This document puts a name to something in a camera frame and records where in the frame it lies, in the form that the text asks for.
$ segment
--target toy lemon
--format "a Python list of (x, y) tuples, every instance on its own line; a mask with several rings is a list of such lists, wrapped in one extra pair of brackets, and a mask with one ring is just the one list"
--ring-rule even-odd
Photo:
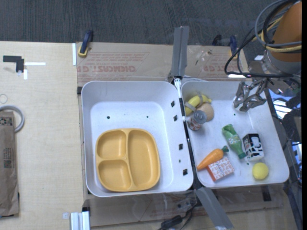
[(253, 166), (253, 176), (257, 180), (263, 180), (269, 174), (269, 168), (265, 163), (259, 162)]

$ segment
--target toy carrot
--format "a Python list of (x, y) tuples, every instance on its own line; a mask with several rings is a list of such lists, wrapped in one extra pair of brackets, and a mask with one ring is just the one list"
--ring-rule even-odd
[(219, 161), (223, 158), (224, 152), (227, 151), (229, 151), (227, 146), (224, 146), (222, 149), (214, 149), (200, 162), (200, 164), (196, 167), (197, 170), (202, 170), (206, 168), (209, 164)]

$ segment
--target small box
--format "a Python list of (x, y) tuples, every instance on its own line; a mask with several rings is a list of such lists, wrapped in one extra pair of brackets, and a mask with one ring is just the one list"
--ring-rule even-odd
[(257, 133), (244, 136), (243, 144), (248, 161), (258, 161), (264, 157), (262, 144)]
[(207, 170), (213, 181), (221, 179), (235, 171), (227, 157), (222, 158), (218, 162), (208, 165)]

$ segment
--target yellow plate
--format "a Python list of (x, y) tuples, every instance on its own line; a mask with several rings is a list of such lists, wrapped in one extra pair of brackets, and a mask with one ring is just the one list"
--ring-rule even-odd
[(97, 139), (95, 154), (99, 181), (110, 191), (147, 190), (159, 181), (158, 148), (146, 130), (106, 131)]

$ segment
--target metal bracket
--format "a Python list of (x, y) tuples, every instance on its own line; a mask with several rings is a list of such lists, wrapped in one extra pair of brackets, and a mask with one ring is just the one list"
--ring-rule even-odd
[(263, 99), (259, 94), (253, 94), (248, 97), (240, 108), (240, 111), (247, 112), (250, 108), (263, 105), (267, 100)]
[(220, 202), (217, 200), (210, 188), (202, 187), (195, 190), (195, 193), (216, 229), (225, 230), (234, 228)]
[(70, 230), (90, 230), (90, 212), (83, 211), (82, 213), (72, 212), (71, 218), (71, 229)]
[(3, 62), (15, 62), (16, 72), (24, 72), (24, 59), (21, 56), (3, 56)]
[(172, 68), (168, 78), (184, 76), (185, 68), (188, 64), (187, 60), (187, 48), (189, 38), (189, 27), (181, 26), (175, 28), (174, 33), (174, 46), (173, 46), (173, 59)]
[(236, 99), (234, 100), (235, 108), (237, 108), (248, 98), (249, 91), (250, 88), (244, 81), (239, 83), (238, 90), (236, 91)]

